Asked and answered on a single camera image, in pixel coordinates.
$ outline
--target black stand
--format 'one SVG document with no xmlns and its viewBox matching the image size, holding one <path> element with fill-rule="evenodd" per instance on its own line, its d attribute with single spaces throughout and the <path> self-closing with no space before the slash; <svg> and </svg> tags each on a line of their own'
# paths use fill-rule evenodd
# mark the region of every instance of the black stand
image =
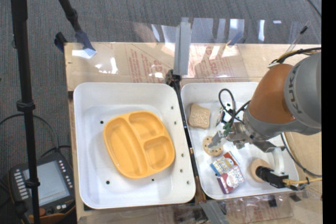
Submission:
<svg viewBox="0 0 336 224">
<path fill-rule="evenodd" d="M 59 0 L 67 19 L 71 22 L 77 35 L 83 40 L 88 40 L 86 34 L 82 32 L 77 12 L 71 7 L 69 0 Z M 40 182 L 37 177 L 36 151 L 34 138 L 34 119 L 33 110 L 35 105 L 33 102 L 32 85 L 30 79 L 30 65 L 28 52 L 28 33 L 27 33 L 27 0 L 10 0 L 12 6 L 12 20 L 14 42 L 17 49 L 21 96 L 17 102 L 17 110 L 24 113 L 26 143 L 28 153 L 29 180 L 26 181 L 26 187 L 30 188 L 33 200 L 34 224 L 40 224 L 38 186 Z"/>
</svg>

